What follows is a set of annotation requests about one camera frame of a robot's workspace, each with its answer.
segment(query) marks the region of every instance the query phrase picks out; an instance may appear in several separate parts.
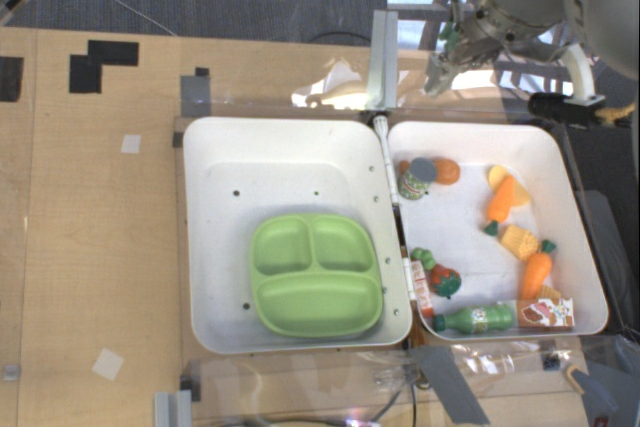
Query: white plastic tray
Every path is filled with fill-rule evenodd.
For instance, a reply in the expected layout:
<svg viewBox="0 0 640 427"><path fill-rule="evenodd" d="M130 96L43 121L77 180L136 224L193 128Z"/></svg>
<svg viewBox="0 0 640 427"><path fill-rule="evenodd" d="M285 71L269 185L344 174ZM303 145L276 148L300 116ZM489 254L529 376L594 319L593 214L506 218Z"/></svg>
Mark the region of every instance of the white plastic tray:
<svg viewBox="0 0 640 427"><path fill-rule="evenodd" d="M391 345L411 326L388 181L375 133L349 121L202 118L184 137L192 325L224 354ZM251 237L266 219L324 212L372 238L386 289L379 322L350 338L269 331L252 307Z"/></svg>
<svg viewBox="0 0 640 427"><path fill-rule="evenodd" d="M487 224L484 211L493 196L487 173L501 164L533 198L512 209L505 224L517 224L558 246L547 283L574 299L576 325L568 334L594 334L605 327L608 307L602 285L562 156L546 132L525 126L405 122L390 131L389 147L396 173L401 160L415 157L446 157L461 167L454 185L434 183L429 195L418 201L401 198L408 250L431 249L438 263L462 276L462 287L450 300L432 296L437 313L517 298L524 265L482 232ZM486 340L562 334L514 328L474 337L450 330L436 336Z"/></svg>

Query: wooden table surface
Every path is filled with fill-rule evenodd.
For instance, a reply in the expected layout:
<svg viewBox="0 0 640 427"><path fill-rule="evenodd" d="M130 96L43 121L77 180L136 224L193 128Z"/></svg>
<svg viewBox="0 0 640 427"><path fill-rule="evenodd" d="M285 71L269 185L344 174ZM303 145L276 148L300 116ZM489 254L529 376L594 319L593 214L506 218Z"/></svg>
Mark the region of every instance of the wooden table surface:
<svg viewBox="0 0 640 427"><path fill-rule="evenodd" d="M69 56L86 54L89 39L138 42L139 64L104 66L102 94L70 94ZM0 56L25 60L20 101L0 103L0 365L21 366L18 381L0 382L0 426L150 426L154 393L175 392L184 366L172 147L180 76L209 68L216 106L262 102L278 115L336 60L366 80L368 50L3 28ZM422 66L414 57L409 72ZM141 136L139 153L122 153L126 135ZM563 343L579 359L577 341ZM92 371L105 348L123 358L114 380ZM242 383L233 372L216 382L224 358L207 364L214 386ZM261 393L277 401L287 377L275 375ZM493 425L534 425L523 408L535 425L584 425L559 373L475 386ZM251 412L255 386L237 389L236 412ZM350 393L360 392L334 390ZM433 393L420 393L421 424L449 425ZM197 424L211 424L216 411L199 408ZM410 424L410 409L399 404L385 423Z"/></svg>

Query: green plastic tray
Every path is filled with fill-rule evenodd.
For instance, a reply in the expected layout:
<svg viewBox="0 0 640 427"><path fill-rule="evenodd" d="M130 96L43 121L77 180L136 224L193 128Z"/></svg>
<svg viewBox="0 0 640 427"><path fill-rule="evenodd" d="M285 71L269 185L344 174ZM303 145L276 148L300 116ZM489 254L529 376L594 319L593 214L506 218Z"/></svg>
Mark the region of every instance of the green plastic tray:
<svg viewBox="0 0 640 427"><path fill-rule="evenodd" d="M347 217L295 214L263 222L251 240L260 320L285 336L360 333L382 313L380 269L365 229Z"/></svg>

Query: orange carrot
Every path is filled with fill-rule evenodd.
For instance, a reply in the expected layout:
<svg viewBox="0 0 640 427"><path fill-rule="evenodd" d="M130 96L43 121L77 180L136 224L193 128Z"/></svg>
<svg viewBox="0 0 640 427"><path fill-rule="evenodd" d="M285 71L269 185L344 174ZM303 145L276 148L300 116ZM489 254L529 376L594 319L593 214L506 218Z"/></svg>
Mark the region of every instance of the orange carrot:
<svg viewBox="0 0 640 427"><path fill-rule="evenodd" d="M487 207L487 217L491 221L484 229L487 235L495 237L498 234L498 223L503 223L509 217L515 199L515 191L516 179L513 175L507 175Z"/></svg>
<svg viewBox="0 0 640 427"><path fill-rule="evenodd" d="M527 268L522 278L520 288L520 299L534 299L538 296L542 283L551 272L553 260L549 253L556 248L553 242L545 240L542 242L542 249L539 253L531 255L527 262Z"/></svg>

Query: white square paper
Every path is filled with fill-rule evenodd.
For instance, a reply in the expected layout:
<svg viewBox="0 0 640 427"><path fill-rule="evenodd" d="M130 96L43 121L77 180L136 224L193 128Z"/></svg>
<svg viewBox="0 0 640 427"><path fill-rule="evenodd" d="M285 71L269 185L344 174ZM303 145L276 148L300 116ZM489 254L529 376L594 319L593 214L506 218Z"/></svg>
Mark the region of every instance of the white square paper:
<svg viewBox="0 0 640 427"><path fill-rule="evenodd" d="M125 135L122 139L121 153L140 153L141 135Z"/></svg>
<svg viewBox="0 0 640 427"><path fill-rule="evenodd" d="M109 379L109 381L115 381L122 363L124 363L122 356L118 356L115 352L104 348L94 363L92 370L99 376Z"/></svg>

